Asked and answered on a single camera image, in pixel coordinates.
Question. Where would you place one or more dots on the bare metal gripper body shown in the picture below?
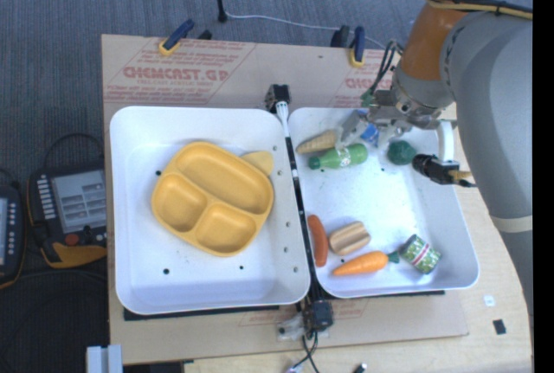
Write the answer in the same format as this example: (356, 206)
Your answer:
(404, 109)

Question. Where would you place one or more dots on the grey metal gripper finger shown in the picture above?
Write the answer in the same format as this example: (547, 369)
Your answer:
(396, 130)
(352, 126)

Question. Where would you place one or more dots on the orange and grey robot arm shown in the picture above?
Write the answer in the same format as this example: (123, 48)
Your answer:
(489, 103)

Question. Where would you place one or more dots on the blue can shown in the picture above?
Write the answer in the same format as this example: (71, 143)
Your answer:
(371, 133)

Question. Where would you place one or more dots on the green broccoli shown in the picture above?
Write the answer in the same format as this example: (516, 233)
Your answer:
(401, 152)

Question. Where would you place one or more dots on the green bottle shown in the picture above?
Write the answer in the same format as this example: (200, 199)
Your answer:
(337, 157)

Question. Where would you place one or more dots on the thin black and white rod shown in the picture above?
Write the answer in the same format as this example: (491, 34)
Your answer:
(295, 172)

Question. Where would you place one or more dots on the brown cardboard board red print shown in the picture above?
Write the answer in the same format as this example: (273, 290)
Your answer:
(303, 72)

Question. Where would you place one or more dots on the white plastic tray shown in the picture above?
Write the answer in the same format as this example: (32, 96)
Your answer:
(143, 259)
(381, 207)

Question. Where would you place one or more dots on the yellow flat rounded piece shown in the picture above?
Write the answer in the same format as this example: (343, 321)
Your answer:
(262, 160)

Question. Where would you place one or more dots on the beige bread roll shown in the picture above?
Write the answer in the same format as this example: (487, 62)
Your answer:
(349, 238)

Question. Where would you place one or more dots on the orange sausage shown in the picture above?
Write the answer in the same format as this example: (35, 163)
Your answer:
(319, 241)

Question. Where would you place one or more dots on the green and white can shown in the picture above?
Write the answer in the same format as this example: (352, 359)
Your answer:
(420, 254)

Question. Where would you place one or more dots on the orange carrot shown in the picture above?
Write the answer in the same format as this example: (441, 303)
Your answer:
(361, 264)

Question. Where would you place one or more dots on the yellow divided plate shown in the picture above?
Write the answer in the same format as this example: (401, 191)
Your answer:
(216, 198)

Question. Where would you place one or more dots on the black cylinder on white bracket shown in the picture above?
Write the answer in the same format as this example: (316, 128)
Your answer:
(435, 168)

